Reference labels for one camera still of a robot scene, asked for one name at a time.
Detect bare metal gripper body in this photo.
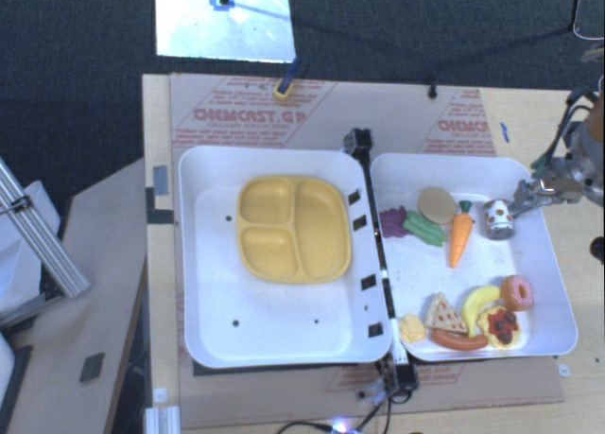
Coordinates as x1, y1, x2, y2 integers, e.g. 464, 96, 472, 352
538, 156, 605, 205

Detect orange carrot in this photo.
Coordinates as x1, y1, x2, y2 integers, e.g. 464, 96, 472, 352
448, 200, 475, 269

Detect white plastic tray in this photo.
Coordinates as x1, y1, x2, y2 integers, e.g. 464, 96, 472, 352
370, 152, 579, 362
178, 145, 393, 370

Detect pink doughnut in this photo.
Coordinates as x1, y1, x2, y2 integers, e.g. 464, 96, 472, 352
499, 274, 534, 312

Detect tan round biscuit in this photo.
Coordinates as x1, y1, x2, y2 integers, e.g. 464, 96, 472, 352
417, 186, 458, 226

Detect green pea pods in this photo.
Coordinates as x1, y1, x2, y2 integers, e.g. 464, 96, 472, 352
403, 209, 448, 248

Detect yellow banana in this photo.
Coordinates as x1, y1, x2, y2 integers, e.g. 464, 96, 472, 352
460, 285, 502, 339

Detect yellow tart with red berries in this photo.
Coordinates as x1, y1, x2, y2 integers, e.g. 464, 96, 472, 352
476, 304, 523, 351

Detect purple grapes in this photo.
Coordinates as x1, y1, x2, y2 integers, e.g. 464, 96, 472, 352
379, 206, 410, 239

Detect pizza slice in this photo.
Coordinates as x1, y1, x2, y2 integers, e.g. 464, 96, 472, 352
423, 292, 469, 335

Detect red-brown sausage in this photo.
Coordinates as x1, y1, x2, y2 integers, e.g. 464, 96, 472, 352
430, 329, 490, 352

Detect thin black and white rod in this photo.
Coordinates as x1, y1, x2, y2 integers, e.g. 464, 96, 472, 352
358, 150, 408, 370

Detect brown cardboard board red print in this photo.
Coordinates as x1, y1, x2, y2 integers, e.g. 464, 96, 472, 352
168, 73, 566, 429

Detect pale yellow lumpy toy food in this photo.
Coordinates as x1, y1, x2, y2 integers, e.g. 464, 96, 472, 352
399, 312, 426, 344

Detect yellow divided plate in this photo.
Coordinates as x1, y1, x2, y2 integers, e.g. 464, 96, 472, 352
236, 175, 353, 285

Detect black block with thin wires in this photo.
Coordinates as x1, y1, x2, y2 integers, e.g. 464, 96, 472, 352
342, 128, 374, 157
376, 359, 420, 400

